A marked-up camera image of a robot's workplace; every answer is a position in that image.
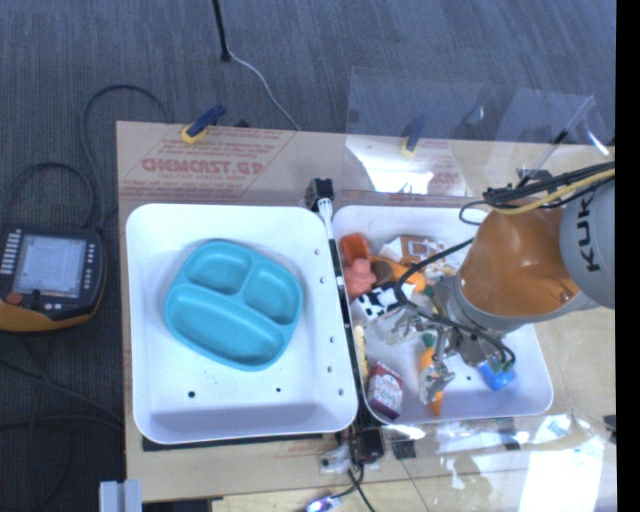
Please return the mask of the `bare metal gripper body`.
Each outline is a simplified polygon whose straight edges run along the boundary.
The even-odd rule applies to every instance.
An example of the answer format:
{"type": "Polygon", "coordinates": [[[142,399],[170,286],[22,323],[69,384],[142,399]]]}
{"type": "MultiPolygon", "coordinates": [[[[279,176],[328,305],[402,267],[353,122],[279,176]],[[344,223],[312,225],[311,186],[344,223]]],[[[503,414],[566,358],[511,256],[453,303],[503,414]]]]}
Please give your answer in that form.
{"type": "Polygon", "coordinates": [[[454,327],[448,335],[446,353],[456,353],[467,366],[479,366],[494,355],[494,345],[480,335],[480,328],[462,311],[450,285],[433,285],[427,295],[435,308],[435,315],[448,320],[454,327]]]}

